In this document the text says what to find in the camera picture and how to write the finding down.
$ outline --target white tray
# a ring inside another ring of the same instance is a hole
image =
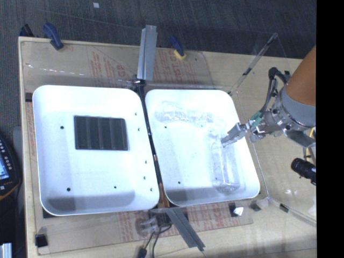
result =
[[[40,199],[56,216],[146,210],[159,200],[140,98],[127,89],[45,85],[33,94]],[[123,118],[128,150],[77,150],[74,116]]]
[[[167,198],[189,206],[255,197],[260,190],[246,139],[227,147],[239,188],[223,192],[214,184],[212,146],[239,117],[231,97],[220,90],[151,90],[146,107]]]

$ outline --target black rectangle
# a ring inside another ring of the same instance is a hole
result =
[[[75,148],[81,150],[128,150],[125,120],[74,116]]]

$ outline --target blue clamp handle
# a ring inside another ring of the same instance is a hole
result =
[[[179,42],[179,40],[177,38],[175,38],[174,35],[170,36],[170,42],[172,43],[172,45],[174,46],[174,48],[177,50],[178,54],[180,56],[184,56],[184,49],[182,44]]]
[[[55,49],[59,50],[63,47],[59,34],[53,24],[49,22],[44,24],[43,31],[49,38],[51,38],[52,41],[50,41],[50,43],[54,46]]]

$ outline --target gray carpet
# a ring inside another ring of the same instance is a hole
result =
[[[126,45],[139,45],[141,29],[156,25],[159,47],[171,47],[174,34],[185,49],[240,54],[256,53],[258,36],[266,41],[277,32],[283,50],[266,55],[302,59],[316,44],[316,16],[317,0],[0,0],[0,133],[12,142],[20,125],[17,37],[24,24],[39,37],[50,22],[61,39]],[[14,238],[13,219],[7,222],[0,242]]]

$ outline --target gray floor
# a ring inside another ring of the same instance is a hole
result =
[[[317,0],[0,0],[0,133],[12,143],[20,126],[17,38],[24,24],[39,37],[50,22],[61,39],[127,45],[139,45],[141,29],[156,25],[159,47],[171,47],[173,34],[185,49],[241,54],[257,53],[260,37],[277,32],[283,49],[266,55],[301,59],[316,44],[316,17]],[[0,202],[0,217],[11,201]],[[15,218],[5,220],[0,243],[14,242]]]

